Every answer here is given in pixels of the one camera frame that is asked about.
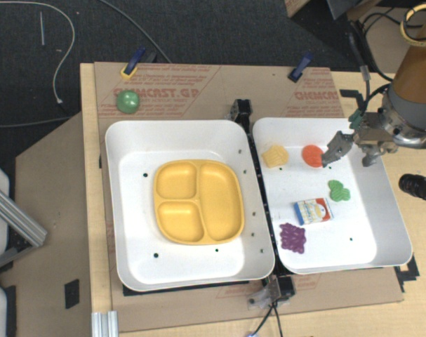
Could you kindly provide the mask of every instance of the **yellow divided plate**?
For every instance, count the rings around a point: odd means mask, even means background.
[[[159,229],[181,244],[221,244],[244,228],[236,174],[213,160],[179,160],[161,166],[154,179]]]

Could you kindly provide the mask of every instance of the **purple toy grapes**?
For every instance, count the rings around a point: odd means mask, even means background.
[[[284,223],[281,227],[281,247],[297,253],[305,252],[305,229],[296,227],[290,223]]]

